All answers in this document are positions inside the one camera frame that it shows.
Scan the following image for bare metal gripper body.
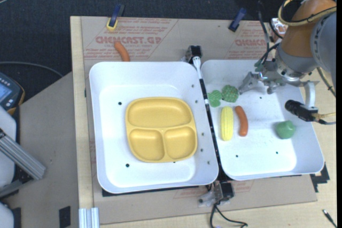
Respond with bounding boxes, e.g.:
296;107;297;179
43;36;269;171
256;59;308;88

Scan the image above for green broccoli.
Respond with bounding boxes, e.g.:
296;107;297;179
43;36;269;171
207;89;223;108
221;84;239;104

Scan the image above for orange sausage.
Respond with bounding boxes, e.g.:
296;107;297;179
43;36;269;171
234;105;249;137
113;41;131;62

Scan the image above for green bell pepper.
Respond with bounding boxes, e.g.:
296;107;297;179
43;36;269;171
275;120;297;140

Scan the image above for yellow corn cob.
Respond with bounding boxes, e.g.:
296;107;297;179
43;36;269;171
220;106;235;141

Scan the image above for thin black and white rod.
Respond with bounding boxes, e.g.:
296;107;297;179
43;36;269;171
192;57;223;183

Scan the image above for white plastic tray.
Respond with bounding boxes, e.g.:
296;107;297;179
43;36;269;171
200;59;325;182
89;61;220;194

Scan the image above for yellow divided plate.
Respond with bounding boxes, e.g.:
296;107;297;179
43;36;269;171
125;97;199;163

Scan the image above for brown cardboard board red print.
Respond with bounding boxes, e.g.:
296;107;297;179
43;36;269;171
80;16;319;225

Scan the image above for black cylinder on white bracket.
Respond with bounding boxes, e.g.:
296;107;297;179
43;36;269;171
284;81;320;122

